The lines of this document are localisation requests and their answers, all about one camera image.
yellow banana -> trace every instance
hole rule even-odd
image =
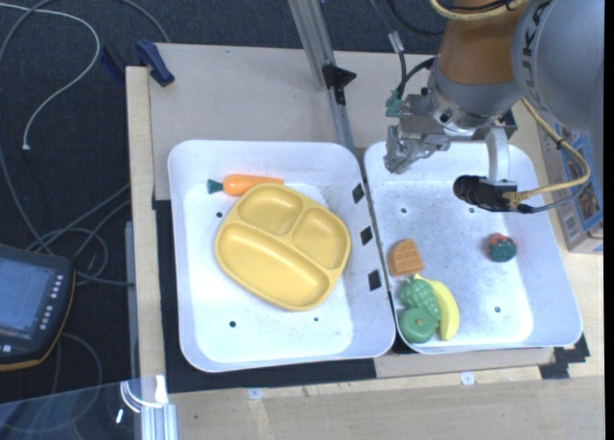
[[[454,295],[452,295],[452,292],[438,280],[422,278],[418,273],[416,273],[413,278],[426,280],[431,285],[433,293],[437,298],[439,311],[441,312],[439,332],[441,333],[441,338],[447,341],[457,333],[461,324],[461,314],[459,313],[459,306],[457,305]]]

dark background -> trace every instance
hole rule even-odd
[[[39,1],[0,0],[26,7]],[[286,0],[131,1],[150,12],[173,42],[301,47]],[[443,28],[443,20],[427,0],[394,1],[415,25]],[[138,64],[134,51],[138,39],[162,40],[144,16],[115,0],[61,0],[49,9],[89,22],[103,45],[116,47],[127,64]],[[390,52],[386,33],[366,0],[327,0],[323,12],[335,50]],[[0,7],[0,41],[21,13]],[[436,52],[438,37],[400,31],[408,53]],[[130,182],[125,91],[100,65],[43,109],[30,132],[32,150],[21,149],[24,127],[35,109],[78,76],[94,50],[94,40],[82,25],[37,15],[18,30],[0,64],[0,145],[14,188],[40,233],[65,226]],[[128,199],[126,192],[82,226],[94,227]],[[109,252],[101,278],[126,279],[124,230],[129,220],[130,208],[125,208],[100,232]],[[53,249],[71,256],[82,240],[83,236],[69,235]],[[32,241],[2,177],[0,243],[25,248]],[[102,247],[93,243],[76,266],[95,270],[102,255]],[[128,379],[131,373],[126,295],[122,287],[80,285],[66,325],[67,333],[85,340],[97,353],[105,383]],[[38,367],[0,373],[0,402],[95,385],[97,370],[90,353],[73,339],[61,338],[60,344],[60,354],[52,353]]]

white tray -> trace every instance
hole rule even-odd
[[[460,328],[449,341],[435,335],[410,345],[420,353],[495,348],[566,346],[581,334],[581,319],[546,212],[491,213],[455,197],[454,180],[488,173],[485,144],[453,144],[403,174],[385,167],[384,142],[366,151],[368,189],[383,255],[403,239],[416,242],[425,278],[442,281],[460,308]],[[519,190],[537,180],[530,159],[510,147],[509,178]],[[539,206],[541,197],[526,201]],[[500,232],[517,243],[507,263],[492,262],[489,236]],[[403,278],[388,275],[395,314],[403,310]]]
[[[370,230],[356,158],[330,143],[190,140],[168,159],[176,248],[179,342],[200,370],[229,370],[382,355],[395,324]],[[307,312],[281,310],[255,297],[219,267],[214,240],[236,197],[209,195],[207,179],[227,174],[280,177],[332,210],[352,240],[348,262],[330,295]],[[381,286],[373,285],[373,274]]]

screen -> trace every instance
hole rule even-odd
[[[51,268],[0,258],[0,335],[31,339]]]

cardboard box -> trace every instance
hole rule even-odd
[[[592,171],[584,186],[553,193],[553,199],[557,201],[567,197],[572,191],[580,191],[575,198],[556,207],[567,248],[571,252],[603,254],[603,193],[594,174],[590,139],[557,121],[550,120],[548,123],[584,156]],[[556,143],[544,131],[540,131],[539,138],[549,181],[559,183],[576,178],[578,168],[569,156],[558,150]]]

